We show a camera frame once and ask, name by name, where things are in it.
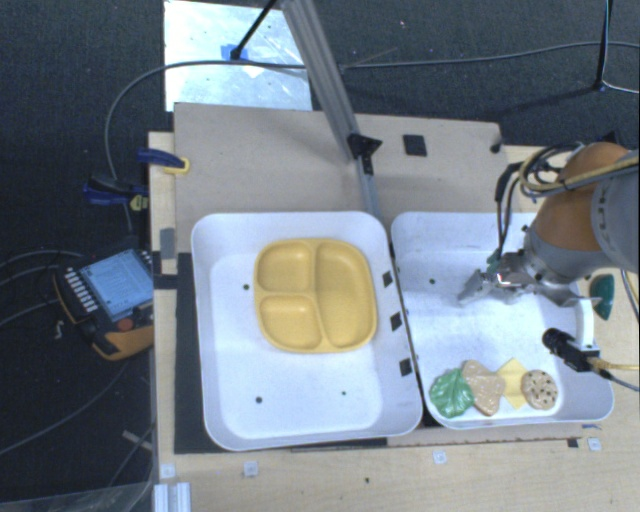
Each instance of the white tray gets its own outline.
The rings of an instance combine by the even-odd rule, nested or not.
[[[523,225],[533,214],[514,214],[505,251],[522,247]],[[514,305],[493,296],[466,306],[457,295],[476,268],[486,268],[497,245],[495,214],[420,213],[398,216],[391,228],[400,289],[411,341],[431,415],[442,425],[478,428],[560,421],[596,421],[613,409],[611,384],[593,373],[576,373],[542,344],[542,334],[556,327],[573,335],[593,329],[593,313],[584,305],[559,308],[538,295],[525,295]],[[495,371],[510,358],[528,370],[542,369],[559,388],[549,411],[528,404],[514,409],[503,397],[492,417],[475,408],[462,416],[443,417],[429,399],[434,380],[468,359]]]
[[[245,285],[253,282],[262,248],[288,238],[334,238],[365,255],[378,307],[378,329],[367,345],[296,354],[264,339],[253,290]],[[401,435],[416,427],[421,396],[405,327],[391,327],[401,303],[395,282],[383,282],[392,263],[375,218],[362,212],[216,214],[198,221],[191,244],[204,422],[218,445],[241,451]]]

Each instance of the yellow plate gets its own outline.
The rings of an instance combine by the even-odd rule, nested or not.
[[[365,345],[376,332],[371,271],[346,242],[271,243],[256,259],[253,286],[260,329],[280,349],[343,352]]]

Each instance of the black floor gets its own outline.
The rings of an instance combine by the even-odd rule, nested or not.
[[[266,2],[218,2],[262,6]],[[349,64],[463,59],[598,41],[605,0],[316,0],[336,60]],[[638,44],[640,4],[618,0],[612,41]],[[109,106],[133,78],[163,64],[161,0],[3,0],[0,3],[0,264],[35,249],[87,253],[127,232],[119,207],[87,205],[82,185],[106,175],[102,130]],[[508,144],[590,142],[615,131],[638,147],[638,96],[595,91],[598,46],[474,64],[345,70],[357,112],[499,123]],[[638,50],[611,46],[605,79],[638,88]],[[141,183],[135,150],[171,128],[163,82],[152,78],[118,110],[116,168]],[[136,232],[146,228],[134,217]],[[0,282],[52,255],[0,268]],[[50,271],[0,287],[0,322],[51,297]],[[0,327],[0,502],[107,486],[151,421],[149,359],[130,360],[90,408],[38,439],[15,443],[73,413],[104,390],[122,363],[100,359],[61,313],[42,308]],[[140,450],[116,484],[147,477]]]

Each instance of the red button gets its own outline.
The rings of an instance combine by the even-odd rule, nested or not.
[[[118,322],[116,323],[116,327],[121,332],[130,331],[131,329],[133,329],[133,320],[129,317],[118,320]]]

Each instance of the screen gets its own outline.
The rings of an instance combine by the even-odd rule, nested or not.
[[[112,322],[153,298],[151,275],[133,249],[87,265],[80,269],[80,274]]]

